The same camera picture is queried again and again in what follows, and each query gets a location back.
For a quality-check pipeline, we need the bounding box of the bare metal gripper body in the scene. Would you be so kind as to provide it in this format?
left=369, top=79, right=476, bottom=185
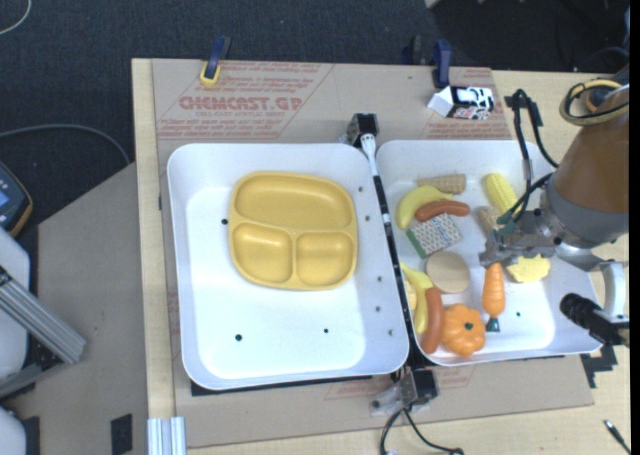
left=488, top=209, right=599, bottom=272

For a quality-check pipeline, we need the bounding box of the yellow jagged toy food piece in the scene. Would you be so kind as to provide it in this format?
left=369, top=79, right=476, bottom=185
left=504, top=253, right=552, bottom=285

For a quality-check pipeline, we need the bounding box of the orange carrot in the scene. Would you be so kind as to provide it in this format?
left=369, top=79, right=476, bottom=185
left=480, top=262, right=507, bottom=334

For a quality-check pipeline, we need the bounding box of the tan waffle cone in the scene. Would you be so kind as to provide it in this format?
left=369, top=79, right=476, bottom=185
left=416, top=172, right=468, bottom=196
left=474, top=205, right=505, bottom=235

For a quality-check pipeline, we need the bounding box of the round beige biscuit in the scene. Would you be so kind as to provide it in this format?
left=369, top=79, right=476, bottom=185
left=424, top=249, right=472, bottom=295

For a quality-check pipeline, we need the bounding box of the yellow corn cob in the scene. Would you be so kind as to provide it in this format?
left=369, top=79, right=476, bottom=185
left=483, top=172, right=519, bottom=215

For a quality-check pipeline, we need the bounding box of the patterned small carton green edge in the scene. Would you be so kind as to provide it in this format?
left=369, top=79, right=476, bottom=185
left=404, top=212, right=464, bottom=260

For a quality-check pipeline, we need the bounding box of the white plastic tray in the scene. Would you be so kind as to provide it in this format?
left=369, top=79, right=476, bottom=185
left=374, top=139, right=604, bottom=368
left=166, top=142, right=411, bottom=391

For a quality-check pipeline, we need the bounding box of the orange-red sausage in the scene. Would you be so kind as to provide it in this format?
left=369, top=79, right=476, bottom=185
left=414, top=200, right=472, bottom=224
left=419, top=287, right=445, bottom=355

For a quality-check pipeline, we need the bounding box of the yellow banana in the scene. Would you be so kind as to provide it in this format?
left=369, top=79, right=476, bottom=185
left=394, top=185, right=454, bottom=231
left=399, top=262, right=435, bottom=336

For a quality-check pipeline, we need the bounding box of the orange pumpkin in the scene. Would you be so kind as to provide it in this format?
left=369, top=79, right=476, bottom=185
left=440, top=303, right=488, bottom=358

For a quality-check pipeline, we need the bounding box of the thin black and white rod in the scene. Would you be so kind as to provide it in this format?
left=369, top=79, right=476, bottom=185
left=360, top=133, right=417, bottom=370

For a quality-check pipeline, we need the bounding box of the black and white milk carton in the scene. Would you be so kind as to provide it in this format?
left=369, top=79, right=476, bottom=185
left=426, top=84, right=496, bottom=122

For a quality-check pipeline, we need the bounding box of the yellow divided plate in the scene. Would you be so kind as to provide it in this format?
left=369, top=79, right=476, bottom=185
left=227, top=170, right=359, bottom=292

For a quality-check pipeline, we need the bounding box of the brown cardboard board red print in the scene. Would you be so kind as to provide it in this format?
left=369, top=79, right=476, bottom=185
left=151, top=58, right=596, bottom=449

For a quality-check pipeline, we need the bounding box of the black cylinder on white bracket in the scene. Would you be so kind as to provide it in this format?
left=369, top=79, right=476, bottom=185
left=558, top=260, right=630, bottom=347

